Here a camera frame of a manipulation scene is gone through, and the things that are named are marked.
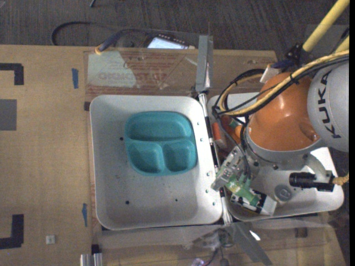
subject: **teal divided plate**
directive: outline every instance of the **teal divided plate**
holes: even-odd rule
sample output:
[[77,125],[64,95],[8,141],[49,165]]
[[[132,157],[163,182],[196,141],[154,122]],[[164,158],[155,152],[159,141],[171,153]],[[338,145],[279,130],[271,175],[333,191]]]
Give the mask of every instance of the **teal divided plate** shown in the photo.
[[124,136],[128,160],[140,174],[176,175],[196,165],[194,131],[182,114],[171,111],[134,114],[126,121]]

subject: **gray carpet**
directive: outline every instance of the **gray carpet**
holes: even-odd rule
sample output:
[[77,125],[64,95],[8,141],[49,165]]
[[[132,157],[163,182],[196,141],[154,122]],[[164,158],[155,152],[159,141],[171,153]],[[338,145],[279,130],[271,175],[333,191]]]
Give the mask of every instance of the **gray carpet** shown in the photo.
[[[100,44],[122,28],[148,28],[214,36],[216,49],[274,50],[278,58],[303,42],[336,0],[0,0],[0,44],[50,45],[52,30],[71,21],[111,26],[72,25],[58,32],[59,45]],[[349,26],[349,8],[340,16],[333,34],[322,44],[334,47]],[[121,46],[135,45],[140,37],[127,36]],[[333,48],[316,48],[330,53]],[[332,151],[340,172],[348,171],[348,154]],[[348,196],[341,210],[349,210]],[[348,224],[338,225],[339,240],[349,263]]]

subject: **metal bracket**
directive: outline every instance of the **metal bracket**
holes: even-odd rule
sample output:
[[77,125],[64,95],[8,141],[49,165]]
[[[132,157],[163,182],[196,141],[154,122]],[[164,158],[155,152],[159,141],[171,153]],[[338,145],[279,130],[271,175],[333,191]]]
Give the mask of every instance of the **metal bracket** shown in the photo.
[[233,223],[230,227],[227,227],[226,230],[232,235],[233,241],[239,244],[241,249],[253,262],[272,265],[272,262],[255,238],[251,235],[244,222]]
[[200,35],[199,55],[197,56],[197,73],[195,90],[198,93],[212,87],[213,76],[213,37]]
[[103,266],[102,253],[95,253],[94,255],[82,254],[80,256],[80,266]]
[[286,58],[293,61],[296,65],[300,64],[301,58],[301,51],[302,51],[302,44],[296,43],[287,53]]

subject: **small white label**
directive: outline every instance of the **small white label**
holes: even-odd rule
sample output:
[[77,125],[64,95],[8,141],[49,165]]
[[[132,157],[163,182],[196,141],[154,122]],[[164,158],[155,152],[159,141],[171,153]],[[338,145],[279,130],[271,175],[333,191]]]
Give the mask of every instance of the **small white label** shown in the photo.
[[266,68],[264,74],[262,75],[260,82],[266,83],[268,80],[270,80],[272,77],[276,76],[280,72],[281,72],[280,69],[276,69],[276,68],[272,68],[272,67],[268,66]]
[[46,244],[54,244],[55,243],[55,235],[51,234],[45,237]]

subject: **yellow pole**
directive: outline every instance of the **yellow pole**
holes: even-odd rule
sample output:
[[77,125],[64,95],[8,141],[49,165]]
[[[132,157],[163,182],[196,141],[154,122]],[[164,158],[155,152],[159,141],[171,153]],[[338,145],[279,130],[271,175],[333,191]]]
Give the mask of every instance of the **yellow pole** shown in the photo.
[[321,23],[311,34],[311,36],[303,44],[303,50],[306,52],[311,52],[320,39],[329,30],[331,25],[337,20],[337,18],[344,12],[346,7],[350,4],[350,0],[338,0],[328,14],[323,18]]
[[338,48],[335,50],[335,52],[340,52],[344,50],[348,50],[350,47],[350,34],[346,39],[343,40],[343,42],[338,46]]

